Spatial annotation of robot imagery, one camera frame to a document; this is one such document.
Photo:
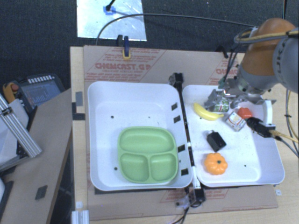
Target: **orange pumpkin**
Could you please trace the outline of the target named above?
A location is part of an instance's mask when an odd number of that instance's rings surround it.
[[[204,164],[207,171],[213,175],[223,174],[228,167],[228,163],[226,163],[225,158],[220,153],[208,154]]]

